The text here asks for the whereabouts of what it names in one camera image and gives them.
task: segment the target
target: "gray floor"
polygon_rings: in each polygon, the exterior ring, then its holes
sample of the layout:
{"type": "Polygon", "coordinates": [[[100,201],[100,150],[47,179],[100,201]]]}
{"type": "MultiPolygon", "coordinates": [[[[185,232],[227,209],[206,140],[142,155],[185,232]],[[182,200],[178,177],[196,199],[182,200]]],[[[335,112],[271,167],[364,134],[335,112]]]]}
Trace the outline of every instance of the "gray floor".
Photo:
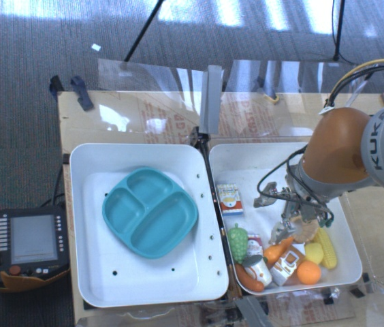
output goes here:
{"type": "MultiPolygon", "coordinates": [[[[98,60],[124,60],[156,2],[0,0],[0,210],[52,195],[61,147],[50,79],[59,75],[71,90],[80,75],[102,89],[98,60]]],[[[339,8],[335,0],[332,17],[333,0],[165,0],[130,61],[221,65],[226,84],[236,60],[332,61],[339,8]]],[[[384,59],[384,0],[346,0],[338,62],[374,59],[384,59]]],[[[384,75],[374,77],[384,91],[384,75]]],[[[69,277],[0,294],[0,326],[73,326],[71,300],[69,277]]]]}

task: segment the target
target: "lemon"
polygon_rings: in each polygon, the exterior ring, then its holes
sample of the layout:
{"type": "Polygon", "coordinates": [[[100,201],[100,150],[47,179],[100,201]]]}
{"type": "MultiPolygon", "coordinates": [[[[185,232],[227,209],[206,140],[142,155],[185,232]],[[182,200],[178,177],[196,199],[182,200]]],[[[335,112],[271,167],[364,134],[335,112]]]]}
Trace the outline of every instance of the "lemon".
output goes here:
{"type": "Polygon", "coordinates": [[[323,248],[320,243],[308,243],[305,246],[306,260],[319,264],[323,259],[323,248]]]}

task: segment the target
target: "can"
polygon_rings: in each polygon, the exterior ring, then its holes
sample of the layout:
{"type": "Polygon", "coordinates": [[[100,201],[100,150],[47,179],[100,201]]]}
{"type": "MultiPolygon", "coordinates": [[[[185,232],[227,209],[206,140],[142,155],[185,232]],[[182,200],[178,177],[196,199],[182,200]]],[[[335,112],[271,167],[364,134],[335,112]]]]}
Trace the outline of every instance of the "can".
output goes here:
{"type": "Polygon", "coordinates": [[[272,282],[272,275],[266,266],[266,259],[262,255],[246,257],[242,265],[249,276],[262,282],[265,287],[272,282]]]}

